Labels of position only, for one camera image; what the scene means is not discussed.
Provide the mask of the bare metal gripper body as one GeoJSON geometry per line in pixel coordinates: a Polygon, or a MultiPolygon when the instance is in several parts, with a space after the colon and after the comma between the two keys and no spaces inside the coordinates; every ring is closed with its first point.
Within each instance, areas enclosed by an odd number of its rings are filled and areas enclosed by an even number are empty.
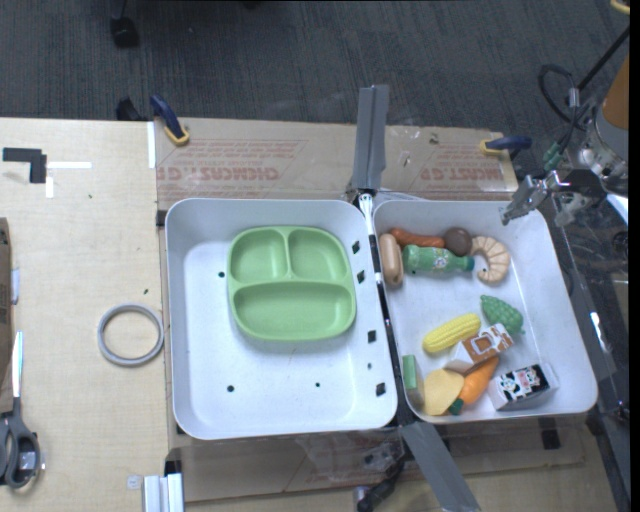
{"type": "Polygon", "coordinates": [[[628,197],[627,161],[606,144],[554,142],[549,147],[549,169],[557,172],[561,192],[597,199],[605,194],[628,197]]]}

